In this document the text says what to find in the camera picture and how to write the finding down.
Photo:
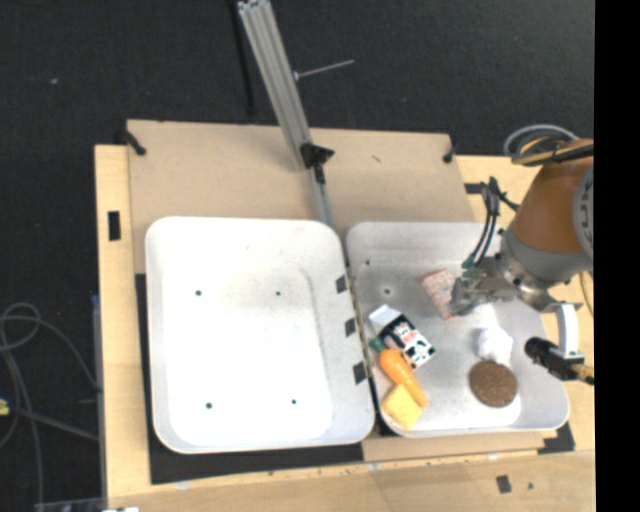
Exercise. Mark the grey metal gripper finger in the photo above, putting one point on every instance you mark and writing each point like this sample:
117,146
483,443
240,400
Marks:
459,296
476,305

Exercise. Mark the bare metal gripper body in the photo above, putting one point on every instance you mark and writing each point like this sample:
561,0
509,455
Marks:
495,287

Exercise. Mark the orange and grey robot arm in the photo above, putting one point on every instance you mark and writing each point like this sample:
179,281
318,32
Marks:
550,215

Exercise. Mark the white crumpled lump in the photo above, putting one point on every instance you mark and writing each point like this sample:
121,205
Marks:
495,342

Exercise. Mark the white cow print milk carton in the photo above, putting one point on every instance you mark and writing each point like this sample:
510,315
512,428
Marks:
407,337

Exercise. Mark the brown round biscuit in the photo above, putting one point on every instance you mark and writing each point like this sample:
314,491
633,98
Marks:
493,384

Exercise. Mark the orange carrot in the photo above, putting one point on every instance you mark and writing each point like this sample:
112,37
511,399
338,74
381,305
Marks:
400,371

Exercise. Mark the white plastic tray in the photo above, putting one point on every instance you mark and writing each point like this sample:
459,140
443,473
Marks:
250,340
450,405

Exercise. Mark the yellow cheese wedge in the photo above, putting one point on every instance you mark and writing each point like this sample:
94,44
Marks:
402,409

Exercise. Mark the brown cardboard board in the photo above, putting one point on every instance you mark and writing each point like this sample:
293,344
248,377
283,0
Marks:
225,170

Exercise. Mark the black cylinder on white bracket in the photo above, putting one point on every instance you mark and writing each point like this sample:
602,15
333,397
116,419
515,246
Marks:
550,356

